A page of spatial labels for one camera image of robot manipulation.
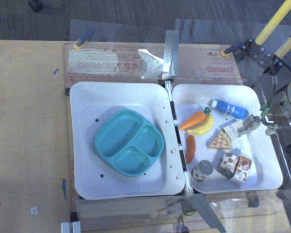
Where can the orange sausage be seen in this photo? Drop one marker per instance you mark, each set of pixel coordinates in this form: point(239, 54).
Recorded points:
point(190, 149)

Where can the blue divided plate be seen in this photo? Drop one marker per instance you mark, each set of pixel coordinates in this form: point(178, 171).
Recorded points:
point(126, 135)

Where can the white patterned packet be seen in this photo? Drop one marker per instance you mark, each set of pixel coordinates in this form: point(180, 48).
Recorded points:
point(231, 130)

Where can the white and brown carton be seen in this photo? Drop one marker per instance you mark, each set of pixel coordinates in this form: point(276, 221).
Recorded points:
point(243, 169)

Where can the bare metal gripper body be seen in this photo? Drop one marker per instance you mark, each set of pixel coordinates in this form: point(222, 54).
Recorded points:
point(280, 120)

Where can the yellow banana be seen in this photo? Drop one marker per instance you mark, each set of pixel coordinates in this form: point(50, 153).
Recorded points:
point(205, 129)

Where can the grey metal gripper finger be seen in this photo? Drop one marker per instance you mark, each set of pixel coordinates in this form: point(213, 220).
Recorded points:
point(271, 131)
point(252, 122)

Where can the blue bottle white cap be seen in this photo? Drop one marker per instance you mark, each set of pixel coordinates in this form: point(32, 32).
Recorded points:
point(237, 111)

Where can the white plastic tray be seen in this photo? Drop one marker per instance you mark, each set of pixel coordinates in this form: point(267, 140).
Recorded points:
point(262, 173)
point(87, 154)

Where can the brown cardboard board red print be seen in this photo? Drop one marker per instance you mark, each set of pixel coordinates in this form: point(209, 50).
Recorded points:
point(189, 64)

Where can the small can tomato print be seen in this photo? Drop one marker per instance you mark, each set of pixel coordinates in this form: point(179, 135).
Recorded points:
point(229, 162)

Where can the small can grey lid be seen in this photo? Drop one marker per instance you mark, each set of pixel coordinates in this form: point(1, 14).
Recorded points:
point(205, 167)

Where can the orange carrot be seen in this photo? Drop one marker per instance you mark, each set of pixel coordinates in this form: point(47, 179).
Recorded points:
point(192, 121)

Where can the pizza slice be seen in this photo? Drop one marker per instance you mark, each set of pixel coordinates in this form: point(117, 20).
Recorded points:
point(221, 142)

